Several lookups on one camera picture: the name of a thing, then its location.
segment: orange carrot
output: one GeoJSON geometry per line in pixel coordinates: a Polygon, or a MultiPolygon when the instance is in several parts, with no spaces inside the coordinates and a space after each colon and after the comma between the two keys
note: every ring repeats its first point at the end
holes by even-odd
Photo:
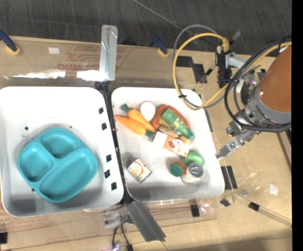
{"type": "Polygon", "coordinates": [[[147,129],[140,122],[129,119],[124,116],[115,115],[116,120],[122,123],[124,126],[129,128],[131,131],[135,132],[138,135],[146,134],[147,129]]]}
{"type": "Polygon", "coordinates": [[[136,109],[129,109],[127,104],[124,104],[121,109],[128,113],[128,118],[141,123],[147,130],[156,133],[156,129],[151,123],[136,109]]]}
{"type": "Polygon", "coordinates": [[[155,128],[155,129],[158,129],[160,127],[160,118],[161,118],[161,115],[167,110],[167,105],[165,104],[162,104],[160,105],[157,109],[156,109],[156,112],[155,112],[155,115],[153,116],[152,118],[152,126],[155,128]]]}
{"type": "Polygon", "coordinates": [[[188,124],[187,120],[185,119],[185,117],[176,108],[173,108],[170,105],[168,105],[167,108],[171,109],[175,115],[177,115],[180,119],[182,119],[184,121],[184,123],[185,123],[186,128],[189,129],[189,124],[188,124]]]}

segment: dark gray floor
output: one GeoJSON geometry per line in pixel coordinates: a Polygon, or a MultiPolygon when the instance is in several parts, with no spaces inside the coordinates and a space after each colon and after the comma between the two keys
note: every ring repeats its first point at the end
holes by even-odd
{"type": "MultiPolygon", "coordinates": [[[[0,28],[9,35],[100,42],[108,24],[118,27],[119,43],[149,46],[157,33],[172,48],[181,29],[201,24],[229,39],[240,30],[238,54],[290,35],[291,21],[292,0],[0,0],[0,28]]],[[[187,49],[215,51],[202,40],[187,49]]]]}

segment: table surface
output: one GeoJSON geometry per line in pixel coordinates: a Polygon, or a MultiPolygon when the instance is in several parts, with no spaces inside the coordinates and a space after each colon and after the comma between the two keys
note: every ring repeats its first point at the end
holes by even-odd
{"type": "MultiPolygon", "coordinates": [[[[13,76],[57,69],[59,64],[65,64],[67,68],[73,63],[67,59],[68,54],[76,51],[76,45],[89,47],[88,50],[79,49],[79,53],[87,50],[97,54],[99,48],[97,43],[12,39],[20,46],[21,52],[12,56],[0,42],[0,89],[8,85],[38,85],[36,81],[14,81],[13,76]],[[61,55],[48,56],[48,47],[58,47],[61,55]]],[[[163,58],[156,48],[118,46],[116,81],[109,85],[109,90],[120,86],[173,88],[172,51],[169,52],[170,56],[163,58]]],[[[193,62],[202,64],[205,71],[215,58],[214,53],[187,50],[181,55],[192,57],[193,62]]],[[[86,62],[86,56],[81,58],[75,63],[86,62]]],[[[261,68],[268,69],[273,60],[264,58],[261,68]]],[[[181,88],[195,86],[192,68],[178,67],[177,78],[181,88]]],[[[214,71],[208,77],[208,83],[203,84],[197,93],[205,101],[218,90],[214,71]]],[[[208,108],[207,113],[218,150],[231,141],[226,134],[231,118],[223,102],[208,108]]],[[[226,189],[219,197],[197,200],[198,218],[192,217],[188,202],[150,206],[166,235],[165,242],[146,243],[136,227],[128,224],[125,225],[126,236],[134,250],[291,250],[291,168],[278,135],[256,135],[250,143],[219,162],[221,167],[231,169],[228,173],[233,173],[236,186],[226,189]]],[[[38,250],[38,246],[41,250],[109,250],[113,236],[113,228],[104,227],[101,213],[97,210],[22,219],[6,213],[1,202],[0,231],[8,232],[8,243],[1,245],[1,250],[31,251],[38,250]]],[[[120,231],[116,241],[125,243],[120,231]]]]}

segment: silver can lid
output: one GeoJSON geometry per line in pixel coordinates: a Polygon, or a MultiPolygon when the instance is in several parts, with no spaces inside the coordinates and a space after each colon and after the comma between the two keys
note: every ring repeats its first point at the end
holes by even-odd
{"type": "Polygon", "coordinates": [[[188,171],[195,178],[201,177],[204,173],[203,167],[201,165],[199,165],[198,163],[191,163],[188,166],[188,171]]]}

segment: brown cylinder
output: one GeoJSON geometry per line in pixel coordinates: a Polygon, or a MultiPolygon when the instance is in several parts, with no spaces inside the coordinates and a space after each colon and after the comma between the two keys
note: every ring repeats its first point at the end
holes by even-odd
{"type": "Polygon", "coordinates": [[[262,103],[285,113],[291,113],[291,51],[290,45],[276,57],[259,86],[262,103]]]}

